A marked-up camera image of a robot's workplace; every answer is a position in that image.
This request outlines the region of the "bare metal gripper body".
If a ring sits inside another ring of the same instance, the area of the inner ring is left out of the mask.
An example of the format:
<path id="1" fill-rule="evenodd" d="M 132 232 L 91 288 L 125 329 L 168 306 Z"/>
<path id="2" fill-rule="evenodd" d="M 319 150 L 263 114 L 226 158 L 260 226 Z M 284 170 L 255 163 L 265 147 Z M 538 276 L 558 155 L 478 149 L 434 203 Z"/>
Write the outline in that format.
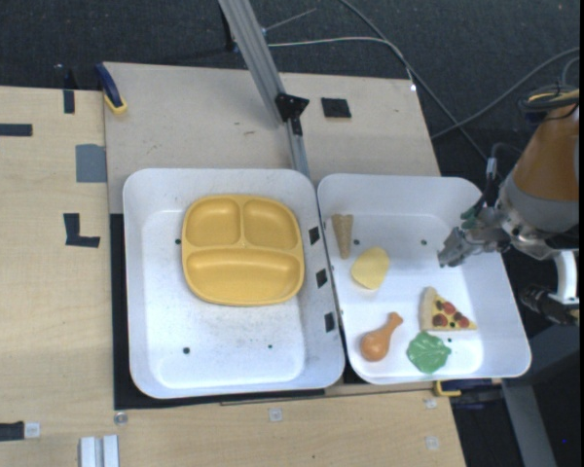
<path id="1" fill-rule="evenodd" d="M 544 232 L 512 208 L 472 206 L 461 214 L 461 242 L 473 244 L 473 254 L 513 248 L 536 260 L 547 260 L 567 250 L 560 233 Z"/>

